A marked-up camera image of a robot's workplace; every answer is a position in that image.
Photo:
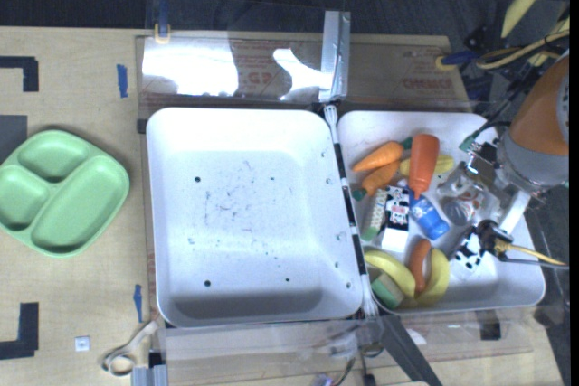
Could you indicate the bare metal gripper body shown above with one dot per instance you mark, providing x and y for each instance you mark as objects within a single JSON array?
[{"x": 489, "y": 169}]

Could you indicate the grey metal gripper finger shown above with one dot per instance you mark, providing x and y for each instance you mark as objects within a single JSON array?
[{"x": 456, "y": 181}]

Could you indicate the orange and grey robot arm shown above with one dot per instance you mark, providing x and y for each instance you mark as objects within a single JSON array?
[{"x": 540, "y": 122}]

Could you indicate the yellow corn cob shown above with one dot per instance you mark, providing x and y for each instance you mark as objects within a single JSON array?
[{"x": 444, "y": 164}]

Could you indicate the grey can red print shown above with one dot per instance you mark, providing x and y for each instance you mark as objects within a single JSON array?
[{"x": 458, "y": 212}]

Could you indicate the orange bottle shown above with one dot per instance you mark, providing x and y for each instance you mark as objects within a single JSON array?
[{"x": 423, "y": 160}]

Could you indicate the blue bottle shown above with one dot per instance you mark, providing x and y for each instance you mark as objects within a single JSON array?
[{"x": 429, "y": 219}]

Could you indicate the orange carrot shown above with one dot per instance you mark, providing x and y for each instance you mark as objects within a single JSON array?
[
  {"x": 380, "y": 156},
  {"x": 380, "y": 178}
]

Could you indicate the green and beige packet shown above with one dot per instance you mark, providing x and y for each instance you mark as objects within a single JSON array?
[{"x": 374, "y": 214}]

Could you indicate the orange sausage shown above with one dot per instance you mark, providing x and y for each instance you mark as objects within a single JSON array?
[{"x": 420, "y": 262}]

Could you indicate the yellow banana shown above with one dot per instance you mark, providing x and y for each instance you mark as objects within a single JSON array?
[
  {"x": 439, "y": 280},
  {"x": 393, "y": 269}
]

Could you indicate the thin black and white rod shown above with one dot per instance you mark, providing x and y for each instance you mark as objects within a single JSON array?
[{"x": 344, "y": 181}]

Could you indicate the white plastic tray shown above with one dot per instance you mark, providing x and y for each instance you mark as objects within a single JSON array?
[
  {"x": 493, "y": 289},
  {"x": 253, "y": 217}
]

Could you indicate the green and yellow sponge block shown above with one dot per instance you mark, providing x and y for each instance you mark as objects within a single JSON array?
[{"x": 388, "y": 291}]

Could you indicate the green divided plate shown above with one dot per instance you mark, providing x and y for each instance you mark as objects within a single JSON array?
[{"x": 63, "y": 194}]

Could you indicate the black cylinder on white bracket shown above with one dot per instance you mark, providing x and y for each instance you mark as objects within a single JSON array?
[{"x": 494, "y": 236}]

